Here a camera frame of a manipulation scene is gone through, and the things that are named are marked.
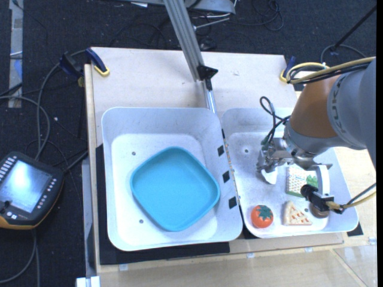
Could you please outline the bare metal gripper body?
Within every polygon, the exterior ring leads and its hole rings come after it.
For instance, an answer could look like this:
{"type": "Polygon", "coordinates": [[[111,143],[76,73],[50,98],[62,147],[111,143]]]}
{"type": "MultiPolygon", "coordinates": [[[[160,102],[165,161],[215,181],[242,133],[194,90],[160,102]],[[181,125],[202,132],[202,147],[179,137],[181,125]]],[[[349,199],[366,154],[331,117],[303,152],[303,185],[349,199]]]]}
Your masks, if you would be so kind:
{"type": "Polygon", "coordinates": [[[259,156],[263,156],[266,160],[279,160],[279,166],[296,164],[303,169],[311,169],[315,165],[315,154],[301,149],[293,141],[284,138],[273,138],[270,142],[262,142],[259,156]]]}

